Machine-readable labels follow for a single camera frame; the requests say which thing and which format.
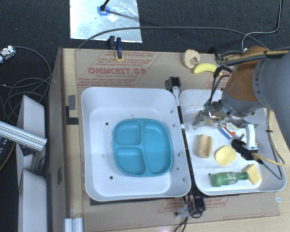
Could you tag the beige croissant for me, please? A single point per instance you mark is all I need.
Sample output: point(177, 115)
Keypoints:
point(189, 58)

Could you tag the tan bread roll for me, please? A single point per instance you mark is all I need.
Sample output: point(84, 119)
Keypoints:
point(204, 146)

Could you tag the yellow banana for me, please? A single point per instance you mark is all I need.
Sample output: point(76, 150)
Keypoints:
point(204, 68)

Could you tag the yellow cheese wedge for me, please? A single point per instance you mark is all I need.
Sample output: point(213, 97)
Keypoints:
point(253, 175)

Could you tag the white carton blue red print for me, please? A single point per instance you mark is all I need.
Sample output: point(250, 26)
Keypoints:
point(228, 130)

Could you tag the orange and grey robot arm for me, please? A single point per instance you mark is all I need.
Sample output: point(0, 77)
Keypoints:
point(268, 81)

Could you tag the green plastic bottle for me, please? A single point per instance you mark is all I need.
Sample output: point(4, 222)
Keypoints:
point(224, 179)

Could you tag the brown cardboard board red print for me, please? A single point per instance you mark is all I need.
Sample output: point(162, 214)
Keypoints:
point(135, 66)

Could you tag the black cylinder on white bracket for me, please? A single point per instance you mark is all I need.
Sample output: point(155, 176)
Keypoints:
point(242, 147)

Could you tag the yellow round biscuit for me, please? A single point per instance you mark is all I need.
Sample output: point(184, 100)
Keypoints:
point(225, 156)

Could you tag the blue divided plate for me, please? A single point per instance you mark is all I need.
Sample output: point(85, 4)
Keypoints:
point(142, 149)

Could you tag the white plastic tray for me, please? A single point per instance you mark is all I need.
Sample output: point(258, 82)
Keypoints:
point(200, 173)
point(99, 153)

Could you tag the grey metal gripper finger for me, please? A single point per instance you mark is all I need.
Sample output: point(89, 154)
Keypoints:
point(209, 121)
point(198, 120)

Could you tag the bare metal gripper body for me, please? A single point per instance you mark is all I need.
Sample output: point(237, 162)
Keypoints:
point(216, 110)

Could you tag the thin black and white rod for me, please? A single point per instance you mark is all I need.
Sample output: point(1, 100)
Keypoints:
point(184, 139)

